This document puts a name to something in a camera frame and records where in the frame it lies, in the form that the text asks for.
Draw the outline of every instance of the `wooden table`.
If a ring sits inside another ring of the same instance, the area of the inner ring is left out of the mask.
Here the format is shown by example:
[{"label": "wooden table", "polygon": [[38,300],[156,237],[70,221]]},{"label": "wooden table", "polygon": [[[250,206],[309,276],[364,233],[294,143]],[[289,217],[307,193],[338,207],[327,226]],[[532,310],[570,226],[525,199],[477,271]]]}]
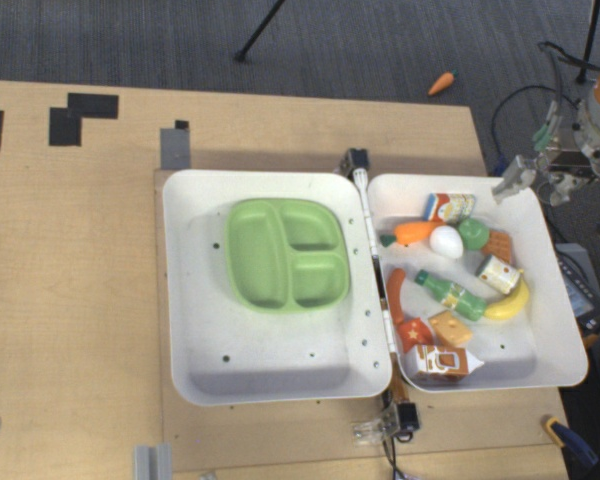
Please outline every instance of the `wooden table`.
[{"label": "wooden table", "polygon": [[[66,107],[68,92],[119,95],[119,118],[83,120],[80,148],[50,147],[49,108]],[[173,441],[157,311],[160,128],[190,122],[195,168],[331,171],[364,147],[372,175],[484,174],[461,107],[0,82],[0,110],[0,480],[127,479],[134,446]],[[540,426],[547,414],[564,420],[556,389],[411,393],[423,428],[400,447],[408,473],[567,478]],[[324,417],[308,418],[335,432],[318,459],[309,423],[285,446],[265,442],[264,462],[250,459],[250,435],[222,427],[210,449],[234,459],[215,468],[219,480],[389,478],[379,449],[353,449],[350,403],[325,402]],[[263,407],[240,408],[242,432]]]}]

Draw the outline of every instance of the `yellow banana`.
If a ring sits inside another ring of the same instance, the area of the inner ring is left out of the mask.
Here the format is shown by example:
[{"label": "yellow banana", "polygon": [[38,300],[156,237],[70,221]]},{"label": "yellow banana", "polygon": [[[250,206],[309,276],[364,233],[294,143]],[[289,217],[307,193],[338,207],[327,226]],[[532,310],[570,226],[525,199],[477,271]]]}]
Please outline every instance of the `yellow banana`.
[{"label": "yellow banana", "polygon": [[484,317],[491,320],[507,320],[517,315],[528,301],[529,287],[524,278],[520,276],[518,285],[507,297],[487,306]]}]

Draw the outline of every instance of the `white egg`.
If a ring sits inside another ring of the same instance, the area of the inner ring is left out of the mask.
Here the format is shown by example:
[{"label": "white egg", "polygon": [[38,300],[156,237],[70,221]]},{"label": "white egg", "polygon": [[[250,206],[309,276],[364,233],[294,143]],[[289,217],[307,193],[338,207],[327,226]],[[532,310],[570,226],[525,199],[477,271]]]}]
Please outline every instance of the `white egg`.
[{"label": "white egg", "polygon": [[451,226],[440,226],[434,229],[429,237],[429,246],[433,252],[452,260],[457,260],[464,253],[462,237]]}]

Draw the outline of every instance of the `green bottle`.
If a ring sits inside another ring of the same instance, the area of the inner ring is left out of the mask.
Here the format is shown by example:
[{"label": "green bottle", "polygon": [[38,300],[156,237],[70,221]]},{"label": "green bottle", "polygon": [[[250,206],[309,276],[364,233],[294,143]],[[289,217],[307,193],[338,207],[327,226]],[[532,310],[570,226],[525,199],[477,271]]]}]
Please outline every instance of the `green bottle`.
[{"label": "green bottle", "polygon": [[486,300],[476,297],[457,283],[436,279],[426,270],[418,272],[416,283],[428,288],[438,302],[473,322],[480,320],[487,309]]}]

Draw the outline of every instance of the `bottle label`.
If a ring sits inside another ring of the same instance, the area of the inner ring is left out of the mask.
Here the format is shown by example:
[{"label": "bottle label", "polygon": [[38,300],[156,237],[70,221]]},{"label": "bottle label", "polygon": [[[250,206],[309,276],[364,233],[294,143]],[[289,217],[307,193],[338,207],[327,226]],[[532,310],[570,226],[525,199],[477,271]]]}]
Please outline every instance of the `bottle label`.
[{"label": "bottle label", "polygon": [[460,302],[460,298],[466,291],[467,290],[458,283],[451,283],[451,288],[449,288],[446,297],[440,302],[449,309],[456,309],[458,302]]}]

